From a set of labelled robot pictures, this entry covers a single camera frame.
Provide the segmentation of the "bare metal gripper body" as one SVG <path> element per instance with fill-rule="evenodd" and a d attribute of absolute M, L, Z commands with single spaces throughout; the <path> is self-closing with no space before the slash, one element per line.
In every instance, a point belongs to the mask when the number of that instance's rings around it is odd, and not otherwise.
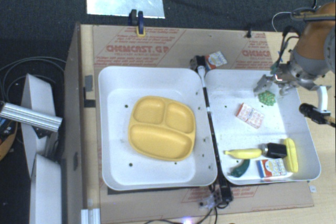
<path fill-rule="evenodd" d="M 273 77 L 277 85 L 290 84 L 292 88 L 302 87 L 309 91 L 316 91 L 318 85 L 315 80 L 323 76 L 323 64 L 313 62 L 300 66 L 297 62 L 274 63 Z"/>

